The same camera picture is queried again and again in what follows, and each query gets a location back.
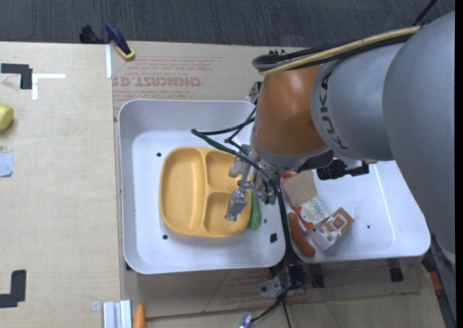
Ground white and orange packet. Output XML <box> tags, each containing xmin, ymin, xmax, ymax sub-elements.
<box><xmin>294</xmin><ymin>195</ymin><xmax>331</xmax><ymax>230</ymax></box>

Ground orange carrot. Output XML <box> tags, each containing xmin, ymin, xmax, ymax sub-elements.
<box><xmin>132</xmin><ymin>303</ymin><xmax>147</xmax><ymax>328</ymax></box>

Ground pale grey packet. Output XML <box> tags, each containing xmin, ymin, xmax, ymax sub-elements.
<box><xmin>0</xmin><ymin>145</ymin><xmax>14</xmax><ymax>178</ymax></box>

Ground orange-brown sausage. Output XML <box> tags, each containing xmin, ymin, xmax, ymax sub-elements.
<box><xmin>287</xmin><ymin>211</ymin><xmax>317</xmax><ymax>258</ymax></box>

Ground green toy vegetable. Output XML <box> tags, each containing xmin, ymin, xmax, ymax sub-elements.
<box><xmin>247</xmin><ymin>191</ymin><xmax>263</xmax><ymax>231</ymax></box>

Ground yellow rounded block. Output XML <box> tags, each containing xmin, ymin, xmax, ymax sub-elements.
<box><xmin>0</xmin><ymin>103</ymin><xmax>15</xmax><ymax>130</ymax></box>

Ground thin black rod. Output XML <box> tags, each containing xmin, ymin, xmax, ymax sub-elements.
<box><xmin>277</xmin><ymin>176</ymin><xmax>292</xmax><ymax>266</ymax></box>

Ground yellow divided plate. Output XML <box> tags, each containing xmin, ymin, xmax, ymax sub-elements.
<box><xmin>158</xmin><ymin>146</ymin><xmax>253</xmax><ymax>238</ymax></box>

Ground brown and white carton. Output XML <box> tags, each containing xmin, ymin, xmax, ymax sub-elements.
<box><xmin>310</xmin><ymin>206</ymin><xmax>355</xmax><ymax>252</ymax></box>

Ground brown bread slice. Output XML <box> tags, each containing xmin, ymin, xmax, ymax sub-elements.
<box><xmin>281</xmin><ymin>169</ymin><xmax>318</xmax><ymax>209</ymax></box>

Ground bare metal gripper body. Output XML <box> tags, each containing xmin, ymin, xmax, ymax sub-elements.
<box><xmin>228</xmin><ymin>143</ymin><xmax>271</xmax><ymax>192</ymax></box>

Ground black cylinder on white bracket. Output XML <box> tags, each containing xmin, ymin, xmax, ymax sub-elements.
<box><xmin>317</xmin><ymin>159</ymin><xmax>377</xmax><ymax>181</ymax></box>

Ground white plastic tray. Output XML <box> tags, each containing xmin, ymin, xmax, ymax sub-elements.
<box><xmin>280</xmin><ymin>159</ymin><xmax>433</xmax><ymax>264</ymax></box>
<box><xmin>118</xmin><ymin>99</ymin><xmax>287</xmax><ymax>276</ymax></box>

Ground brown cardboard board, red print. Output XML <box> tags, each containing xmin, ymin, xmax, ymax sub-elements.
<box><xmin>110</xmin><ymin>41</ymin><xmax>437</xmax><ymax>319</ymax></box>

